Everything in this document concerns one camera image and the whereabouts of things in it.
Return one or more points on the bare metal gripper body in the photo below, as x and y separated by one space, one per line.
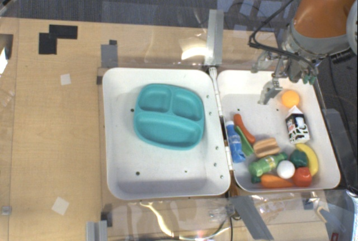
303 63

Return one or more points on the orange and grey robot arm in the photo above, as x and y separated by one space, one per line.
321 2

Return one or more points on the orange ball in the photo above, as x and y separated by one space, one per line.
290 98

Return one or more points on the tan hot dog bun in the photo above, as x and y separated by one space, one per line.
266 148

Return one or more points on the yellow banana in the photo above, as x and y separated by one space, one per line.
311 158

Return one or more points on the teal divided plate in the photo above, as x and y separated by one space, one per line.
167 125

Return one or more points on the red tomato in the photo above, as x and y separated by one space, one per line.
302 177

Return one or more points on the green pea pod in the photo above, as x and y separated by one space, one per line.
246 146

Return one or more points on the white plastic tray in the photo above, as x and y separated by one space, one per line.
260 111
156 172

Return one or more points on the white ball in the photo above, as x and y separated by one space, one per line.
286 169

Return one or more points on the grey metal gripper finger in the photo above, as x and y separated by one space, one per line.
260 62
270 91

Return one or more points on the blue bottle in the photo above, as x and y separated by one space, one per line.
235 144

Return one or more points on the black and white milk carton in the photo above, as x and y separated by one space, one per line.
297 126

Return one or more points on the orange-red sausage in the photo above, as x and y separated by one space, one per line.
242 126

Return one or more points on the orange carrot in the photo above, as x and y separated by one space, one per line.
275 181

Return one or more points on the dark green broccoli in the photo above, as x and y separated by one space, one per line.
298 158

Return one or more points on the green bottle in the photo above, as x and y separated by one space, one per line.
264 165

